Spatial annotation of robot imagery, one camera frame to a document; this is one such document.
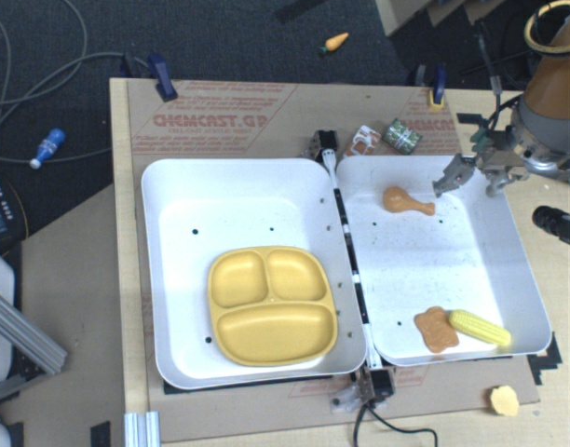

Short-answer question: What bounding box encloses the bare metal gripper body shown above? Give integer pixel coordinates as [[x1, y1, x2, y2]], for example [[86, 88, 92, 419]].
[[470, 144, 570, 185]]

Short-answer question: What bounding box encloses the orange chicken drumstick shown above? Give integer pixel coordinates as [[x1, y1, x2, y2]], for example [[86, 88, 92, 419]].
[[382, 184, 437, 217]]

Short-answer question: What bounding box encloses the green packet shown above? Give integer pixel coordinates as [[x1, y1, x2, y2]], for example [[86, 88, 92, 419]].
[[382, 117, 424, 156]]

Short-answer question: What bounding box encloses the white plastic tray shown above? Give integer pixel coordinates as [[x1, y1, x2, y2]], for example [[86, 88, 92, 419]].
[[334, 154, 553, 368], [140, 157, 368, 391]]

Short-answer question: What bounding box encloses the orange and white packet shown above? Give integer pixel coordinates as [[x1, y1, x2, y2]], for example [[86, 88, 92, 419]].
[[344, 124, 383, 157]]

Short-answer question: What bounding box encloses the thin black and white rod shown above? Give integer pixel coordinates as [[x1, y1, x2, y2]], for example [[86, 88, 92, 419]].
[[321, 148, 385, 371]]

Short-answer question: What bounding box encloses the yellow corn cob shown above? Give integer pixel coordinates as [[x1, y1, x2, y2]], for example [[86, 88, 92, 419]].
[[447, 308, 513, 347]]

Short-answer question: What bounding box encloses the brown toy bread slice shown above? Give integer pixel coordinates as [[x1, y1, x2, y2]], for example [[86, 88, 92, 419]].
[[414, 305, 460, 355]]

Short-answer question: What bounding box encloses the orange carrot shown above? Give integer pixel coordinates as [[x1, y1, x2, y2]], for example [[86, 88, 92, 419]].
[[318, 31, 350, 56]]

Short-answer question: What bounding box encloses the brown cardboard board red print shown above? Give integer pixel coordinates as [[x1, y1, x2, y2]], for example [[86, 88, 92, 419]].
[[126, 78, 542, 444]]

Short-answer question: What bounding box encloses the yellow biscuit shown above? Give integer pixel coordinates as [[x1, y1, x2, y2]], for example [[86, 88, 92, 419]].
[[489, 384, 521, 418]]

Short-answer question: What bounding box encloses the yellow divided plate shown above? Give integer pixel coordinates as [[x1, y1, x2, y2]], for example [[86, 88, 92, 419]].
[[206, 245, 339, 368]]

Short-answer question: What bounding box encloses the blue bottle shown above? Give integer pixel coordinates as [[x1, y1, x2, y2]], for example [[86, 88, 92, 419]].
[[28, 127, 67, 170]]

